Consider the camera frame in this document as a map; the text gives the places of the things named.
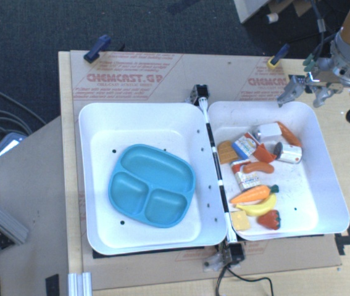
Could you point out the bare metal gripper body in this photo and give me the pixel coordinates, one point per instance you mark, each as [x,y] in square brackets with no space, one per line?
[327,76]

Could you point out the orange carrot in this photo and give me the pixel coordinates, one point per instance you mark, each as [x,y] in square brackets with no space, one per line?
[253,193]

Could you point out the orange oblong toy bread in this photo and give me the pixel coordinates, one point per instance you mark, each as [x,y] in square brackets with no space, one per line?
[289,134]

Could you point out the white plastic tray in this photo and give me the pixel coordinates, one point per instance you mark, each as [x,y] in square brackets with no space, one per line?
[100,177]
[316,177]

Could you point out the white can with grey lid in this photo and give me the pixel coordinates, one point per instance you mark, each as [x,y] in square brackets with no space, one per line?
[290,153]

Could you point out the brown toy bread slice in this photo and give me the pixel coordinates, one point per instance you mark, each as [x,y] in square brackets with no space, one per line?
[227,153]

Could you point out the brown cardboard board, red print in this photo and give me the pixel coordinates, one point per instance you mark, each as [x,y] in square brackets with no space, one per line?
[168,72]

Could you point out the blue divided plate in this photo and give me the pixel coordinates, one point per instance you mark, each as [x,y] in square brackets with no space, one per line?
[150,177]

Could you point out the yellow banana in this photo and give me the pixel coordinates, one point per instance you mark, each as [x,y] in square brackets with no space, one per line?
[259,209]

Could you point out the orange toy pizza slice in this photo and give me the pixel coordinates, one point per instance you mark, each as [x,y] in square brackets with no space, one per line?
[263,154]

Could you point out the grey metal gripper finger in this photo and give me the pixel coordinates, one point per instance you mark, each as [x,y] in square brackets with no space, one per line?
[322,97]
[292,88]

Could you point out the white box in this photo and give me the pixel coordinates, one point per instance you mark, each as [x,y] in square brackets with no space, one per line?
[268,131]

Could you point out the red toy strawberry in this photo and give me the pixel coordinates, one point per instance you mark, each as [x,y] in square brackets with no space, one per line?
[269,220]

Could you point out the red and white carton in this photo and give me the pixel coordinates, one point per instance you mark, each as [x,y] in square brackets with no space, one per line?
[247,180]

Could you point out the blue and white carton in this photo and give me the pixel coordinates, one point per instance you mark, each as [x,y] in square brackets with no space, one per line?
[245,146]

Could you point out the yellow toy cheese block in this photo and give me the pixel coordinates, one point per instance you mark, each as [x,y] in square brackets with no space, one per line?
[240,220]

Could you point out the orange toy sausage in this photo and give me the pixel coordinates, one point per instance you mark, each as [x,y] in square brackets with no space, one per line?
[258,167]

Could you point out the thin black and white rod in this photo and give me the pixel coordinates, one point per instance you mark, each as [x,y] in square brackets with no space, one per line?
[215,160]

